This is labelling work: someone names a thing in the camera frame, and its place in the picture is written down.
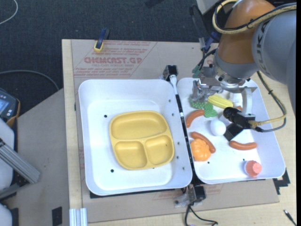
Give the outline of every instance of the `toy orange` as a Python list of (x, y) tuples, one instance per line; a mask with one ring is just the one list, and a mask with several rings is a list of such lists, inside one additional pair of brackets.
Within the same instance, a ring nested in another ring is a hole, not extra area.
[(194, 139), (190, 146), (192, 156), (196, 161), (206, 161), (211, 156), (209, 145), (202, 139)]

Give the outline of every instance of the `carpeted floor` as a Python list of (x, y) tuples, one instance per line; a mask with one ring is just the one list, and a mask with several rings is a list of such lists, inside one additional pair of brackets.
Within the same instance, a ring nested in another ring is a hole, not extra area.
[[(21, 101), (21, 114), (57, 88), (36, 73), (1, 73), (35, 71), (50, 77), (61, 89), (62, 39), (96, 40), (101, 28), (107, 27), (111, 40), (198, 42), (189, 14), (189, 7), (196, 0), (16, 1), (16, 15), (0, 24), (0, 88)], [(15, 9), (13, 0), (0, 0), (0, 23)], [(208, 38), (202, 20), (197, 22), (201, 35)]]

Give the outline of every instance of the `white cable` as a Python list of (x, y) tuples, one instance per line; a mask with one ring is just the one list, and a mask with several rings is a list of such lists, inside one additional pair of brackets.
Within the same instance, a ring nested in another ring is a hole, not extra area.
[(13, 14), (11, 17), (9, 17), (8, 19), (6, 19), (6, 20), (0, 22), (0, 24), (3, 24), (3, 23), (5, 23), (5, 22), (7, 22), (8, 20), (12, 19), (12, 18), (17, 14), (17, 11), (18, 11), (18, 3), (17, 3), (16, 0), (13, 0), (13, 1), (14, 1), (15, 4), (16, 4), (16, 10), (15, 10), (14, 14)]

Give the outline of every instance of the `yellow corn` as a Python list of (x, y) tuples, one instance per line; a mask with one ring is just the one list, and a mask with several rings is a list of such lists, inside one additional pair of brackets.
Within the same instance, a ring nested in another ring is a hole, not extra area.
[(220, 107), (220, 108), (227, 108), (227, 107), (233, 107), (233, 103), (217, 94), (214, 94), (212, 96), (209, 96), (208, 97), (208, 102), (217, 106), (217, 107)]

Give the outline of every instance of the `blue and yellow clamp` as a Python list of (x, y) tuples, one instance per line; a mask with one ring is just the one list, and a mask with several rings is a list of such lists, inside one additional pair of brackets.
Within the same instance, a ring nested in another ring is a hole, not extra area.
[(98, 41), (95, 42), (95, 45), (94, 45), (94, 51), (96, 53), (100, 53), (100, 51), (103, 49), (103, 40), (108, 38), (109, 33), (110, 33), (110, 30), (108, 30), (106, 28), (102, 29), (99, 39), (98, 39)]

